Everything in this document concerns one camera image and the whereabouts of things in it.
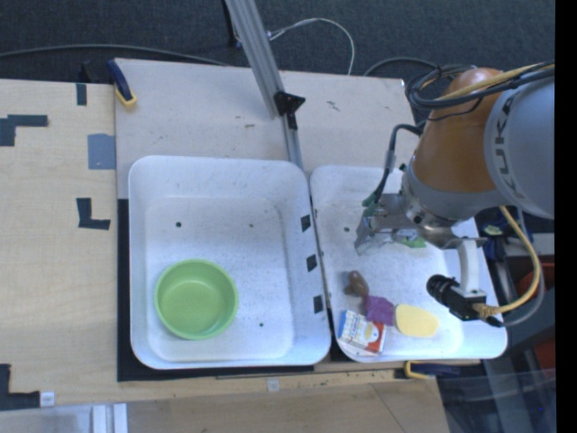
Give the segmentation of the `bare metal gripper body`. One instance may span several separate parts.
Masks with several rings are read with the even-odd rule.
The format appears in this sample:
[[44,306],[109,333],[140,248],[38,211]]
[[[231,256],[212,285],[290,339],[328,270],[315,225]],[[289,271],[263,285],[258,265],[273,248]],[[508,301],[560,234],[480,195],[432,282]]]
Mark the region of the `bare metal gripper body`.
[[431,213],[412,195],[383,194],[377,198],[372,193],[362,207],[362,216],[371,219],[374,244],[375,233],[385,229],[397,229],[401,236],[399,243],[422,239],[437,248],[456,248],[461,243],[453,232],[456,221]]

